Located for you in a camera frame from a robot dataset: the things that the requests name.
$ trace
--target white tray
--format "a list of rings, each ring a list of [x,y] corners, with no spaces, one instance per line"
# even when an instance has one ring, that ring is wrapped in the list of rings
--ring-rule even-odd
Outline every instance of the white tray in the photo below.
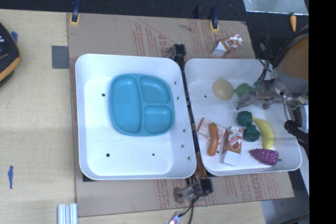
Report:
[[[167,58],[86,54],[75,65],[79,163],[93,180],[187,178],[196,156],[181,70]],[[128,136],[113,126],[109,86],[124,73],[148,74],[171,88],[174,126],[158,136]]]
[[[272,104],[267,110],[261,108],[261,102],[256,100],[253,104],[236,110],[235,102],[238,96],[223,101],[212,92],[212,84],[217,79],[228,80],[235,89],[241,83],[253,83],[259,78],[263,66],[258,60],[236,59],[191,59],[185,65],[185,75],[188,92],[196,126],[205,117],[216,124],[228,128],[230,125],[237,126],[236,116],[239,111],[250,111],[256,118],[264,119],[271,125],[275,134],[273,150],[279,152],[281,161],[275,166],[261,164],[250,156],[249,150],[262,148],[262,138],[255,142],[243,141],[242,153],[237,166],[223,163],[221,154],[209,156],[207,149],[209,140],[198,136],[200,151],[204,167],[213,175],[237,175],[264,172],[278,172],[296,170],[301,165],[301,151],[297,139],[289,134],[285,128],[285,113],[282,104]]]

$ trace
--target cardboard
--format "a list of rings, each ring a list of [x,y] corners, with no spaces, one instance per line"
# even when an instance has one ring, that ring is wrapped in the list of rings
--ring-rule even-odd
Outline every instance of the cardboard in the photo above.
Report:
[[[184,44],[185,60],[192,58],[254,59],[248,30],[243,22],[219,21],[212,32],[208,20],[124,15],[81,14],[78,25],[67,15],[72,124],[78,216],[97,216],[185,208],[173,197],[175,188],[187,186],[184,179],[91,181],[79,166],[75,63],[88,53],[165,57],[174,44]],[[244,45],[218,57],[212,52],[218,42],[239,34]],[[209,206],[293,197],[287,172],[212,177],[214,192],[195,206]]]

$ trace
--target wooden table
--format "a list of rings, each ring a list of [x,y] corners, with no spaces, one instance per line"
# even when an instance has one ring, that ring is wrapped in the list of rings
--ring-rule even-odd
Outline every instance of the wooden table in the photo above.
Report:
[[[0,9],[22,53],[0,88],[0,223],[57,223],[58,204],[76,203],[68,69],[51,47],[68,46],[66,13]],[[13,188],[7,173],[13,166]],[[176,210],[79,218],[79,223],[166,224]],[[180,224],[188,223],[189,213]],[[193,224],[265,223],[260,202],[197,207]]]

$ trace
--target black object with orange trim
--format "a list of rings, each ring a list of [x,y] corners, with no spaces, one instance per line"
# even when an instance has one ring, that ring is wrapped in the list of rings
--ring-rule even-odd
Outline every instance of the black object with orange trim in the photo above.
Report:
[[[0,87],[14,73],[21,60],[21,53],[14,38],[0,23]]]

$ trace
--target purple toy vegetable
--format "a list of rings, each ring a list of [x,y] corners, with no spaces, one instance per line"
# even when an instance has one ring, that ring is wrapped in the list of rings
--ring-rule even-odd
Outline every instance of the purple toy vegetable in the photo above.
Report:
[[[266,150],[264,148],[256,148],[249,151],[255,159],[263,164],[275,165],[278,162],[279,153],[273,150]]]

